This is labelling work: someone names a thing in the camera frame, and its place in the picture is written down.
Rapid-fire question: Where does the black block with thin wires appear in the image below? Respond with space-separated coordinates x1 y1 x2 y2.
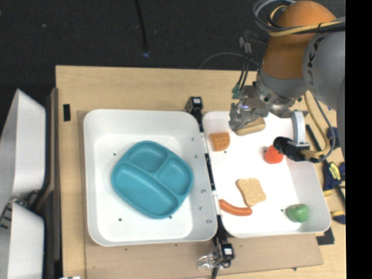
216 242 235 262
185 96 203 113

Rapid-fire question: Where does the white plastic tray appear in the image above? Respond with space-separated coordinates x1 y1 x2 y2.
202 110 332 239
83 108 219 247

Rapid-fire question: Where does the orange sausage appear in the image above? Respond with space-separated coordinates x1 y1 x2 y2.
219 199 253 217

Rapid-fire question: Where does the black cylinder on white bracket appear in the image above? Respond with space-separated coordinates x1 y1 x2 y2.
273 110 312 163

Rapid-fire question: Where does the orange waffle biscuit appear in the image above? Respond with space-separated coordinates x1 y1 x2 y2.
209 131 231 152

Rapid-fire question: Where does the green apple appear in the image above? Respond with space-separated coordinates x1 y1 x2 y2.
285 203 310 223

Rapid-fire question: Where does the blue divided plate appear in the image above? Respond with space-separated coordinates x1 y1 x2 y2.
110 140 195 220

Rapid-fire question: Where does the red orange tomato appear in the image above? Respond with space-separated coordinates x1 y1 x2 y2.
263 144 284 165

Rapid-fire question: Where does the tan bread roll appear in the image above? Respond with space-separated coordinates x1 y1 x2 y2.
234 117 266 137

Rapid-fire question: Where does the pale bread slice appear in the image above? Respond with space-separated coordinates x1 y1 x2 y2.
235 177 267 208

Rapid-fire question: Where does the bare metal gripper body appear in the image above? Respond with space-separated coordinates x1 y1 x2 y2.
238 81 296 122

